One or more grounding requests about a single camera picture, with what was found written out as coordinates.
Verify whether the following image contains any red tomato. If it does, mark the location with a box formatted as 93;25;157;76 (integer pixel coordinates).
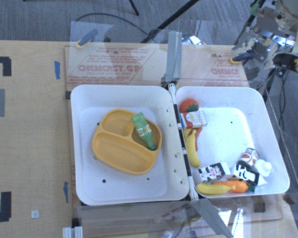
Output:
179;98;200;114

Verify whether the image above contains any orange and white carton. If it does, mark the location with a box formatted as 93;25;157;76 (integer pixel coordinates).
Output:
179;110;208;130

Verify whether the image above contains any orange carrot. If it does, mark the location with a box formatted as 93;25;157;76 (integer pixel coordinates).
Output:
211;179;256;194

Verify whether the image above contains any black and white carton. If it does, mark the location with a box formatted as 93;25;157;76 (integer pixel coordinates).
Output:
231;160;261;186

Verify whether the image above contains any white plastic tray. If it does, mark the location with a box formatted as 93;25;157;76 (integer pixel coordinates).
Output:
70;84;191;206
175;86;291;199

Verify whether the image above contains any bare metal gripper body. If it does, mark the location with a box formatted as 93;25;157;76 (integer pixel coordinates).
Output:
247;6;298;60

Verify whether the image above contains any yellow banana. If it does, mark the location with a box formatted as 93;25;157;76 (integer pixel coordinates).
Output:
183;128;202;169
196;182;236;196

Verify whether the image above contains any red sausage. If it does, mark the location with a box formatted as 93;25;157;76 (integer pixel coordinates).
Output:
194;126;203;152

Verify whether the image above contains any brown cardboard board red print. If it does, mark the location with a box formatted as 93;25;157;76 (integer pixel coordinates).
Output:
64;43;284;224

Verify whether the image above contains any red and white can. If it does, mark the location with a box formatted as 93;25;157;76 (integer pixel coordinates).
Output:
239;147;260;168

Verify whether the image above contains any black cylinder on white bracket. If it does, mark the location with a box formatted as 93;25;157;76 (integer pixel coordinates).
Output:
273;26;298;73

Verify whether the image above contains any cow print milk carton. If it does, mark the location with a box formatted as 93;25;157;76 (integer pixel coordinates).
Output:
197;162;231;183

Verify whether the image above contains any white bottle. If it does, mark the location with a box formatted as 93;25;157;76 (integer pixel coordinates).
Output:
253;158;273;186

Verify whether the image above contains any green bottle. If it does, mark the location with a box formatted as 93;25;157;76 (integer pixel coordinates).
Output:
130;112;158;151

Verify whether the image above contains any yellow divided plate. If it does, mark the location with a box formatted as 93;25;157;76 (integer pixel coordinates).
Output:
91;108;163;176

